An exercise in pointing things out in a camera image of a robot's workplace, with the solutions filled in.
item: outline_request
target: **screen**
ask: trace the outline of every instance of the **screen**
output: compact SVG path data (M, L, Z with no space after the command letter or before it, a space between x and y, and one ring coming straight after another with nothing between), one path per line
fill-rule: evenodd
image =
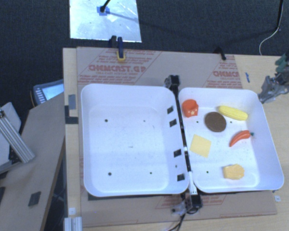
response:
M59 84L51 87L45 87L42 90L44 92L46 99L49 100L50 98L53 98L59 95L60 93L64 92L64 85Z

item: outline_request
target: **white wire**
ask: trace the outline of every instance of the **white wire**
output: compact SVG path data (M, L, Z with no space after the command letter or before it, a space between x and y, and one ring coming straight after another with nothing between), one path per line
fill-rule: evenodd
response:
M282 15L283 15L283 11L284 11L284 6L281 7L280 20L279 20L279 24L278 24L278 27L277 27L277 29L275 30L275 32L274 32L271 36L265 38L265 39L260 43L260 45L259 45L259 53L260 53L260 55L262 55L262 53L261 53L261 46L262 46L262 44L263 44L264 42L266 42L268 39L270 39L271 37L273 37L273 36L279 31L279 26L280 26L280 22L281 22L281 17L282 17Z

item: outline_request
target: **orange toy carrot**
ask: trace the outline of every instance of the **orange toy carrot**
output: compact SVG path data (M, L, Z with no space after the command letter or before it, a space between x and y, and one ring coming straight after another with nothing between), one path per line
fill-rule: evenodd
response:
M250 137L250 132L248 130L241 131L237 133L232 140L230 141L229 146L233 146L235 143L237 143L239 140L248 139Z

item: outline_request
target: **wooden board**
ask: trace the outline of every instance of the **wooden board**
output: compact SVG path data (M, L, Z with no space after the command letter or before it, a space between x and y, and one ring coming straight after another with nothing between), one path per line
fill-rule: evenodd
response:
M77 77L76 70L71 67L76 66L76 49L65 49L64 59L67 63L67 75L73 74L69 78L75 81ZM273 76L275 72L275 60L278 57L264 56L235 56L236 64L240 73L242 86L245 89L253 90L256 93L261 91L261 85L266 75ZM249 74L250 82L247 82L245 73ZM75 86L70 89L70 93L66 95L76 94ZM276 146L280 163L285 175L285 184L281 190L275 192L280 196L281 202L276 203L277 215L272 216L256 216L256 217L240 217L240 213L236 214L237 218L221 218L208 220L185 221L180 230L289 230L289 94L280 95L273 103L264 104L265 113L272 133L272 137ZM68 138L66 143L67 153L70 154L67 160L67 183L68 188L68 207L75 208L76 214L70 217L81 215L80 212L80 189L79 182L79 152L77 146L78 134L73 126L67 126L66 130L72 137ZM174 226L175 223L150 223L137 225L121 225L84 228L84 231L146 231L146 230L167 230Z
M0 180L0 187L5 187L0 231L44 230L64 151L63 104L60 94L29 112L22 137L36 157ZM31 195L38 192L38 204L28 206Z

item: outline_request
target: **cardboard sheet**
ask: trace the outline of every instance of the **cardboard sheet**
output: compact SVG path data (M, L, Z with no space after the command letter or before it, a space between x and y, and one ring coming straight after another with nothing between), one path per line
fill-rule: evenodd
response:
M184 87L242 88L234 56L223 61L217 54L125 50L119 62L116 49L77 48L77 85L90 83L162 86L171 74L180 76ZM83 185L81 107L79 111L80 199L83 227L177 221L171 209L182 201L179 195L96 198ZM228 218L276 214L272 192L203 195L203 207L189 219Z

